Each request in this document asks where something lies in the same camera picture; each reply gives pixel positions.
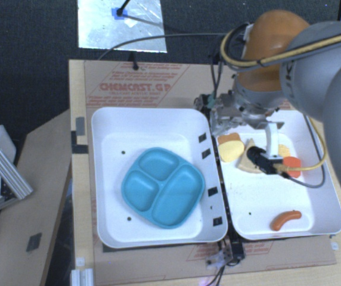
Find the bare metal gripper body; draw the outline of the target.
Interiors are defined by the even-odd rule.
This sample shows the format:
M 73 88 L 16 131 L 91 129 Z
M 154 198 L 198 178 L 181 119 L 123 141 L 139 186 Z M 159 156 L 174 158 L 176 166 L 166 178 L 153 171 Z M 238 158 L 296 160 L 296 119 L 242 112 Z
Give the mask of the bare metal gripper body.
M 266 110 L 251 104 L 239 94 L 221 94 L 210 111 L 210 130 L 213 136 L 246 125 L 253 129 L 265 129 Z

